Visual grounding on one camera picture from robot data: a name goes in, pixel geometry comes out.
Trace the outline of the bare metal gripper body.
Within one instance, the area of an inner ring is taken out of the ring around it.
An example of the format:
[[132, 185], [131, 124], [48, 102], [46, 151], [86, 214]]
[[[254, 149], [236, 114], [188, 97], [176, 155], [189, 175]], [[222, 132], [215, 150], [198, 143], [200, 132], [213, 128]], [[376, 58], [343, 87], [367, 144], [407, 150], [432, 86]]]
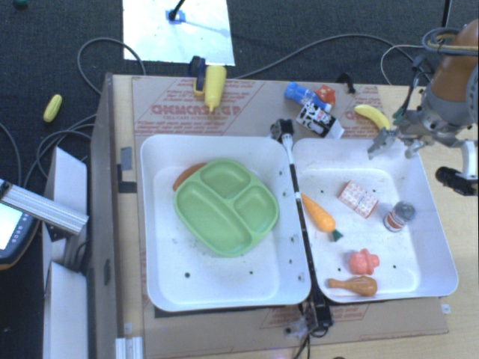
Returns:
[[455, 125], [440, 117], [435, 111], [425, 108], [416, 110], [398, 109], [393, 114], [393, 124], [397, 127], [398, 138], [407, 147], [424, 147], [440, 143], [446, 147], [458, 147], [457, 137], [472, 123]]

